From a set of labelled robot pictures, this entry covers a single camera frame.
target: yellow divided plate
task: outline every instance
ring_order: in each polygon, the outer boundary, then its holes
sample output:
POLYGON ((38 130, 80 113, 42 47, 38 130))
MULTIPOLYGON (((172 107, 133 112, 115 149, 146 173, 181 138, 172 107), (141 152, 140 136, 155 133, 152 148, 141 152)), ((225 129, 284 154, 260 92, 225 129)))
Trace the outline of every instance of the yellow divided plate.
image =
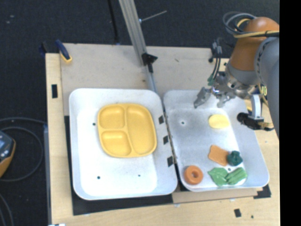
POLYGON ((151 113, 142 105, 104 106, 98 112, 97 126, 100 144, 110 156, 146 156, 157 147, 151 113))

